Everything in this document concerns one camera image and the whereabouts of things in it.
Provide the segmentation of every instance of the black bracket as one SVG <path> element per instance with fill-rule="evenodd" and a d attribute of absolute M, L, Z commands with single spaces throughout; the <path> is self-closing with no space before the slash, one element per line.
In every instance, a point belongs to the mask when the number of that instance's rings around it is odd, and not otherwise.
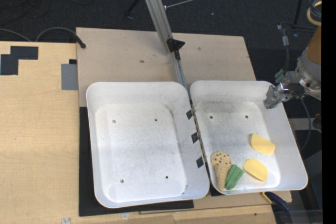
<path fill-rule="evenodd" d="M 173 39 L 173 38 L 169 38 L 167 40 L 168 48 L 169 48 L 169 50 L 171 52 L 175 53 L 175 58 L 177 60 L 181 59 L 181 56 L 180 56 L 180 53 L 179 53 L 179 49 L 181 49 L 184 44 L 185 44 L 185 42 L 179 41 L 179 40 L 176 40 L 176 39 Z"/>

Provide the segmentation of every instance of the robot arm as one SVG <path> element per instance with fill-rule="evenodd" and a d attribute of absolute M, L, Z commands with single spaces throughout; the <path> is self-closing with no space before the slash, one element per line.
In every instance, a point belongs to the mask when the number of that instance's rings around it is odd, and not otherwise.
<path fill-rule="evenodd" d="M 311 18 L 310 9 L 307 11 L 308 20 L 319 24 L 308 46 L 298 58 L 295 71 L 285 71 L 277 74 L 279 84 L 270 86 L 264 100 L 266 108 L 276 107 L 280 102 L 287 102 L 293 98 L 302 98 L 310 95 L 321 100 L 321 36 L 322 26 L 320 22 Z"/>

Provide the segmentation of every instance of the black rectangle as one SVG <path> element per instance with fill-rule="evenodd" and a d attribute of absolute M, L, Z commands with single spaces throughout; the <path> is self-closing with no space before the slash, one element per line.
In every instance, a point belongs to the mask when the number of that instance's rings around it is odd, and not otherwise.
<path fill-rule="evenodd" d="M 191 111 L 191 109 L 186 113 L 188 120 L 191 119 L 191 117 L 193 116 L 193 112 Z"/>
<path fill-rule="evenodd" d="M 90 131 L 87 108 L 79 109 L 79 216 L 96 216 L 135 211 L 179 210 L 194 208 L 192 200 L 162 202 L 157 204 L 131 206 L 123 208 L 106 208 L 95 197 L 91 158 Z"/>
<path fill-rule="evenodd" d="M 191 135 L 191 139 L 193 140 L 193 143 L 195 144 L 195 142 L 198 140 L 197 132 Z"/>
<path fill-rule="evenodd" d="M 17 75 L 18 59 L 10 54 L 1 55 L 0 75 Z"/>
<path fill-rule="evenodd" d="M 21 60 L 37 60 L 38 47 L 11 46 L 10 54 Z"/>
<path fill-rule="evenodd" d="M 204 162 L 203 162 L 203 158 L 202 157 L 199 157 L 197 160 L 196 160 L 196 163 L 197 163 L 197 167 L 200 168 Z"/>

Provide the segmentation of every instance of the light wood surface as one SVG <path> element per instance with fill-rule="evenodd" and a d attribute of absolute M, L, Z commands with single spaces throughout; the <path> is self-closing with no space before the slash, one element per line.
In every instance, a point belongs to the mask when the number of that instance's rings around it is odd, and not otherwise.
<path fill-rule="evenodd" d="M 77 28 L 79 103 L 98 81 L 177 81 L 171 54 L 152 31 Z M 196 80 L 256 80 L 243 37 L 174 33 L 187 88 Z"/>
<path fill-rule="evenodd" d="M 0 223 L 60 224 L 65 217 L 82 224 L 276 223 L 260 194 L 204 197 L 193 210 L 131 212 L 129 220 L 121 214 L 79 217 L 79 92 L 62 90 L 60 75 L 79 46 L 0 42 L 0 54 L 13 45 L 38 46 L 39 54 L 19 60 L 17 76 L 0 76 Z M 278 194 L 291 201 L 289 191 Z"/>

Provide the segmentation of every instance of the black mat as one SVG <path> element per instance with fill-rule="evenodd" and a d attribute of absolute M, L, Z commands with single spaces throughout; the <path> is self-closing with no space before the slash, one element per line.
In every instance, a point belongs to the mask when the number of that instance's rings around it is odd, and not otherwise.
<path fill-rule="evenodd" d="M 134 211 L 179 210 L 194 208 L 192 200 L 163 202 L 143 206 L 110 209 L 102 206 L 95 197 L 91 159 L 90 132 L 87 108 L 79 109 L 79 216 L 95 216 Z"/>

